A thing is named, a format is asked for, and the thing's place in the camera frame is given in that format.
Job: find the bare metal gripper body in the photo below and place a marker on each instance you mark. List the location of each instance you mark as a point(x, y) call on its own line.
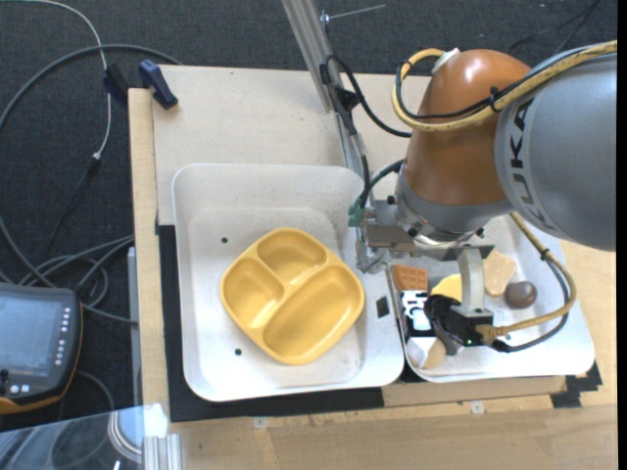
point(387, 230)

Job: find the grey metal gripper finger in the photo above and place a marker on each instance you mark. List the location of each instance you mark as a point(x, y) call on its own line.
point(384, 261)
point(365, 260)

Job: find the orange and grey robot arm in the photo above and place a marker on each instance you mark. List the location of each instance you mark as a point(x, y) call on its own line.
point(460, 130)

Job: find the brown waffle biscuit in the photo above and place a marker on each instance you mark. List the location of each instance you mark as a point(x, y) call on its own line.
point(409, 277)

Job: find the black and white carton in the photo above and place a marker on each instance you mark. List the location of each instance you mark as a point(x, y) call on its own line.
point(414, 311)

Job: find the yellow cheese wedge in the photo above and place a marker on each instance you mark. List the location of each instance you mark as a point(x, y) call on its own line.
point(448, 286)

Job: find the yellow divided plate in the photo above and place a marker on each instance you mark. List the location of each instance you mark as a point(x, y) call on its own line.
point(294, 296)

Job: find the beige and white wedge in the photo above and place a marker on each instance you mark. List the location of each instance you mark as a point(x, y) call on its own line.
point(431, 355)

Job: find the tan bread slice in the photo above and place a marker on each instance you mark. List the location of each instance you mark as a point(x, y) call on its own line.
point(498, 272)

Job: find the brown round doughnut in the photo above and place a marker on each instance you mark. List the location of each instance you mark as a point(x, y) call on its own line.
point(520, 295)

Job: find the white plastic tray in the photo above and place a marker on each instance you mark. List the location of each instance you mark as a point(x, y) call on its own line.
point(206, 287)
point(548, 345)

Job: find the pale wood board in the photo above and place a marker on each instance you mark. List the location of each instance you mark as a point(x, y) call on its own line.
point(245, 115)

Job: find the black cylinder on white bracket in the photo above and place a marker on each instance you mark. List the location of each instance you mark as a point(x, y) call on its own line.
point(470, 282)

